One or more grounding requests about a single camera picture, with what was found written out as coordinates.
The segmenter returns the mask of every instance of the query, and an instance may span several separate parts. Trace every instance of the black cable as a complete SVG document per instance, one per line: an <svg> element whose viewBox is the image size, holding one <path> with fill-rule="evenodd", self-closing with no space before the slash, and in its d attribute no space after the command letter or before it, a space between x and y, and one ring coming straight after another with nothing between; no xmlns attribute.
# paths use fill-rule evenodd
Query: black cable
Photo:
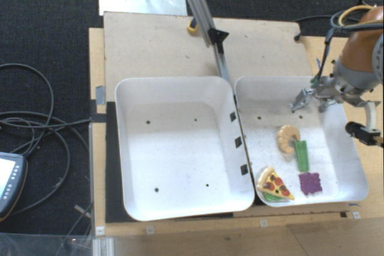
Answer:
<svg viewBox="0 0 384 256"><path fill-rule="evenodd" d="M55 188L54 188L51 192L49 192L45 197L41 198L41 199L38 200L37 202L35 202L35 203L33 203L33 204L31 204L31 205L29 205L29 206L23 208L23 209L20 209L20 210L18 210L18 211L16 211L16 212L12 212L12 213L11 213L12 216L13 216L13 215L18 215L18 214L20 214L20 213L22 213L22 212L25 212L25 211L27 211L27 210L33 208L33 207L36 207L36 206L40 205L40 204L43 203L44 201L46 201L48 198L50 198L50 197L51 197L51 196L52 196L52 195L53 195L53 194L54 194L54 193L55 193L55 192L62 186L62 184L64 183L64 181L65 181L66 178L68 177L68 174L69 174L69 171L70 171L70 164L71 164L71 152L70 152L70 150L69 150L68 144L67 144L67 142L64 140L64 138L62 137L62 135L60 135L60 133L56 132L56 131L53 130L53 129L50 129L50 130L52 130L52 132L53 132L53 133L60 139L61 143L62 143L62 144L64 145L64 147L65 147L65 151L66 151L66 153L67 153L67 167L66 167L66 169L65 169L65 173L64 173L63 177L61 178L60 182L56 184Z"/></svg>
<svg viewBox="0 0 384 256"><path fill-rule="evenodd" d="M17 116L17 115L19 115L19 116L36 116L36 117L39 117L39 118L47 118L48 117L48 115L45 115L44 113L40 113L40 112L31 112L31 111L9 111L9 112L1 112L0 113L0 118L1 117L3 117L3 116L12 116L12 115L15 115L15 116ZM56 117L54 117L54 116L52 116L52 120L53 121L56 121L56 122L59 122L59 123L61 123L61 124L68 124L68 123L66 123L66 122L64 122L63 120L61 120L61 119L58 119L58 118L56 118ZM62 128L69 128L70 129L70 131L72 131L73 133L75 133L75 135L79 138L79 140L83 143L83 145L84 145L84 147L86 148L86 150L87 150L87 152L89 152L89 147L88 147L88 144L87 144L87 142L84 140L84 138L82 137L82 135L76 130L76 129L74 129L73 127L71 127L71 126L68 126L68 125L66 125L66 126L64 126L64 127L60 127L59 129L62 129Z"/></svg>
<svg viewBox="0 0 384 256"><path fill-rule="evenodd" d="M313 15L313 16L305 16L305 17L301 17L299 19L295 19L293 20L294 23L300 23L300 22L306 22L307 20L311 20L311 19L330 19L333 15ZM359 20L358 19L354 19L352 17L349 17L348 18L349 20L353 21L353 22L358 22Z"/></svg>
<svg viewBox="0 0 384 256"><path fill-rule="evenodd" d="M323 52L323 59L322 59L322 63L320 65L320 68L319 68L319 72L317 73L317 79L320 80L322 74L323 74L323 69L324 69L324 65L325 65L325 61L326 61L326 58L328 57L328 53L329 53L329 47L331 45L331 41L332 41L332 38L335 34L336 30L334 28L331 28L328 33L326 34L326 37L325 37L325 48L324 48L324 52Z"/></svg>
<svg viewBox="0 0 384 256"><path fill-rule="evenodd" d="M301 17L299 19L295 19L293 20L292 22L294 23L301 23L301 22L307 22L309 20L312 20L312 19L330 19L333 15L313 15L313 16L305 16L305 17ZM348 20L351 20L353 22L359 22L358 19L354 19L352 17L347 17L346 19ZM294 40L297 42L298 40L300 40L300 36L302 35L302 30L300 30L300 33L296 36L294 36Z"/></svg>
<svg viewBox="0 0 384 256"><path fill-rule="evenodd" d="M355 32L355 31L383 29L383 23L366 23L366 24L340 26L338 23L335 23L335 19L338 19L343 13L344 13L344 10L332 15L331 21L330 21L331 27L335 28L340 32Z"/></svg>
<svg viewBox="0 0 384 256"><path fill-rule="evenodd" d="M14 67L21 68L21 69L28 70L28 71L32 71L33 73L38 75L41 79L43 79L44 82L46 83L46 85L48 86L49 93L50 93L50 109L49 109L49 114L48 114L49 116L48 116L47 122L46 122L46 125L48 125L50 122L50 119L53 115L53 108L55 106L55 100L53 98L53 90L52 90L52 87L51 87L48 79L41 72L36 70L35 68L30 67L29 65L25 65L25 64L19 64L19 63L2 64L2 65L0 65L0 70L3 68L14 68ZM26 158L29 157L32 154L32 152L34 151L34 149L38 146L41 139L43 138L43 134L44 133L41 133L41 135L37 139L37 142L33 145L33 147L29 150L29 152L25 154Z"/></svg>
<svg viewBox="0 0 384 256"><path fill-rule="evenodd" d="M22 118L8 118L6 121L7 122L9 122L9 121L22 121L22 122L26 123L28 126L32 126L31 123L29 123L28 121L26 121ZM26 153L29 152L29 150L32 148L32 146L34 144L34 141L35 141L35 129L32 129L32 140L28 142L29 147L27 148L27 150L24 151L24 153L21 153L21 155L25 155ZM15 153L18 150L19 150L19 147L17 149L12 150L10 153Z"/></svg>
<svg viewBox="0 0 384 256"><path fill-rule="evenodd" d="M15 128L26 128L26 129L47 129L47 128L60 128L60 127L68 127L68 126L75 126L80 124L89 123L89 119L82 119L80 121L72 122L72 123L65 123L65 124L57 124L57 125L38 125L38 126L25 126L25 125L16 125L11 124L6 121L0 121L0 124L3 124L4 126L9 127L15 127Z"/></svg>

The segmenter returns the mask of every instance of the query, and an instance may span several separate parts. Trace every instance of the purple toy grapes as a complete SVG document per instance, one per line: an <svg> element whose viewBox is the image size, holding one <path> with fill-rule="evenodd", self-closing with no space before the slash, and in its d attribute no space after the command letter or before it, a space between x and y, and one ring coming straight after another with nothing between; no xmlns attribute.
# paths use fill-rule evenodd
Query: purple toy grapes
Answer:
<svg viewBox="0 0 384 256"><path fill-rule="evenodd" d="M306 172L299 175L300 178L300 187L301 191L308 195L309 193L315 193L323 191L323 188L320 184L320 177L318 173Z"/></svg>

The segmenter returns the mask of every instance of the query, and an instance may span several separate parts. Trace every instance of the toy pizza slice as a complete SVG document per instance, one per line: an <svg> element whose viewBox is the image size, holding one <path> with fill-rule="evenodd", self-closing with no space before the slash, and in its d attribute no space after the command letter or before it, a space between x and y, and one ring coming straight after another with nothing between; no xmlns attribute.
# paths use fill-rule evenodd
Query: toy pizza slice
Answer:
<svg viewBox="0 0 384 256"><path fill-rule="evenodd" d="M295 199L285 186L283 180L275 173L273 167L267 167L262 171L262 174L257 180L256 188L260 192L272 194L277 197L288 198L290 200Z"/></svg>

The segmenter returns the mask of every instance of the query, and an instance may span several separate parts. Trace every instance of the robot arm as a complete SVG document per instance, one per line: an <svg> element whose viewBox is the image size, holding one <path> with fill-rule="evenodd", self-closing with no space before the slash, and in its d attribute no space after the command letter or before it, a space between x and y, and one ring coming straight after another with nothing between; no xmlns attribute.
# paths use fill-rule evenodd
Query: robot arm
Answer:
<svg viewBox="0 0 384 256"><path fill-rule="evenodd" d="M370 8L359 6L358 9L368 9L360 22L353 26L343 25L343 16L353 11L347 10L334 23L326 37L326 50L318 75L311 81L311 89L300 91L296 100L291 104L292 112L305 107L312 98L320 102L319 112L325 112L328 106L347 102L355 107L363 107L367 116L366 126L349 122L346 131L366 145L383 147L383 138L376 128L376 106L379 101L364 101L361 95L373 91L378 84L383 84L383 7ZM329 44L335 31L347 29L351 35L334 64L329 76L321 76L322 68L328 55Z"/></svg>

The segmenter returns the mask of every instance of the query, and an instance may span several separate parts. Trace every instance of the black clamp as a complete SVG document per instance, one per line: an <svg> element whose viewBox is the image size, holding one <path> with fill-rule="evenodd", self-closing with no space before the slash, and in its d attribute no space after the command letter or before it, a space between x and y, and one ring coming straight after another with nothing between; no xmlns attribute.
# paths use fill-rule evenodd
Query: black clamp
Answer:
<svg viewBox="0 0 384 256"><path fill-rule="evenodd" d="M93 123L106 123L107 115L104 113L97 113L96 100L91 100L91 121Z"/></svg>
<svg viewBox="0 0 384 256"><path fill-rule="evenodd" d="M215 28L211 28L210 30L208 30L208 35L209 35L209 38L211 39L212 44L216 44L218 52L223 55L224 54L223 41L227 38L229 33L221 30L217 30Z"/></svg>

